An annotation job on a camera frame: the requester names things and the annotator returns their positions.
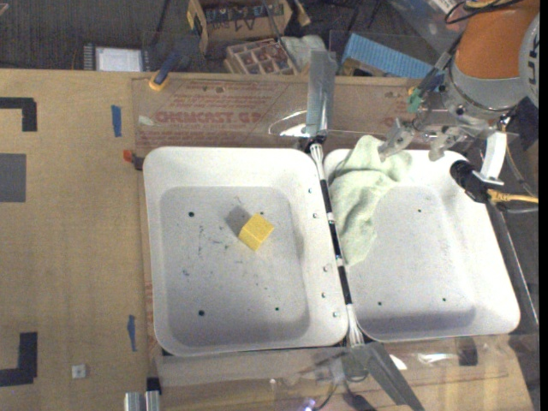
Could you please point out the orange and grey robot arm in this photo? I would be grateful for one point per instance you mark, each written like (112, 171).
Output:
(492, 37)

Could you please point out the brown cardboard board red print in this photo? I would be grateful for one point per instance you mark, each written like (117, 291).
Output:
(201, 118)

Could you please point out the white plastic tray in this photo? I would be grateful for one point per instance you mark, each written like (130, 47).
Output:
(428, 272)
(214, 272)

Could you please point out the black cylinder on white bracket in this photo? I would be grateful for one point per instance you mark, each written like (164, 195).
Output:
(471, 180)

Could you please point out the yellow cube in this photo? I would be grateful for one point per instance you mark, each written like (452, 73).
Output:
(256, 231)

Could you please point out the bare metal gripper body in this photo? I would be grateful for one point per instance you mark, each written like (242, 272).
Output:
(454, 120)

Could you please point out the pale green cloth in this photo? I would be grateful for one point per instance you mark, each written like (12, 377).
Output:
(359, 195)

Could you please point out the thin black and white rod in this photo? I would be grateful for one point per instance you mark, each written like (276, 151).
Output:
(331, 216)

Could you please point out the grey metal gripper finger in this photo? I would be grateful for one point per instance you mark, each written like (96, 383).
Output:
(439, 146)
(396, 139)

